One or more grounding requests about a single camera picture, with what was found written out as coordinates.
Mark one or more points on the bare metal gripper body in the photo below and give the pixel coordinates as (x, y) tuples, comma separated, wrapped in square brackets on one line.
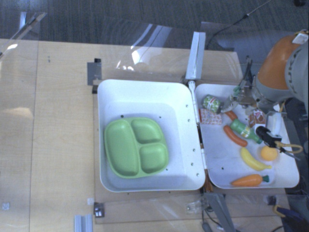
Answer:
[(245, 97)]

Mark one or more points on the orange carrot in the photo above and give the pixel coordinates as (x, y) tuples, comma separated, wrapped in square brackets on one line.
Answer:
[(247, 180)]

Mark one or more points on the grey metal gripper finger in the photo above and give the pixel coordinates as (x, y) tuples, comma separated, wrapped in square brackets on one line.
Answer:
[(249, 110), (228, 107)]

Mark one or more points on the green and white can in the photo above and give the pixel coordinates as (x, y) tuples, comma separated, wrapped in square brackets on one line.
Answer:
[(211, 103)]

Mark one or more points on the long orange sausage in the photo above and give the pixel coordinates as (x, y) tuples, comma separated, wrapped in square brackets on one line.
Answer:
[(235, 136)]

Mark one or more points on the green bottle with yellow label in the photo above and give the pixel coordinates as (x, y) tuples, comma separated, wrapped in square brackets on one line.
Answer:
[(242, 129)]

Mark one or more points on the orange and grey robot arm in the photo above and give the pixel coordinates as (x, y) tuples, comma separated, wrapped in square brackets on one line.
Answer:
[(272, 66)]

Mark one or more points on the red and white carton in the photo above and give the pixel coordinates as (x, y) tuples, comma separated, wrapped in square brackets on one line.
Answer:
[(257, 118)]

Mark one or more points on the red and white packet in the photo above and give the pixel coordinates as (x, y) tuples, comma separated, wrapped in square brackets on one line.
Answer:
[(210, 118)]

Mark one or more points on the orange round fruit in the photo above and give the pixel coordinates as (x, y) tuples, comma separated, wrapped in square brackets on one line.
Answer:
[(269, 153)]

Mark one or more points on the white plastic tray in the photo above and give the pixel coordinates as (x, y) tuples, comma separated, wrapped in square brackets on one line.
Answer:
[(222, 158), (144, 98)]

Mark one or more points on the short orange sausage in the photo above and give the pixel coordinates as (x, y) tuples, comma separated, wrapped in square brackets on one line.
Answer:
[(231, 115)]

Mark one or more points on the yellow banana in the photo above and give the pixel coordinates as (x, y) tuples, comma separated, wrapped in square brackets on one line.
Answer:
[(251, 161)]

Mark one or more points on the green divided plate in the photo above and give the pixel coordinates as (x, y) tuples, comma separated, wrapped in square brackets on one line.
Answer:
[(120, 149)]

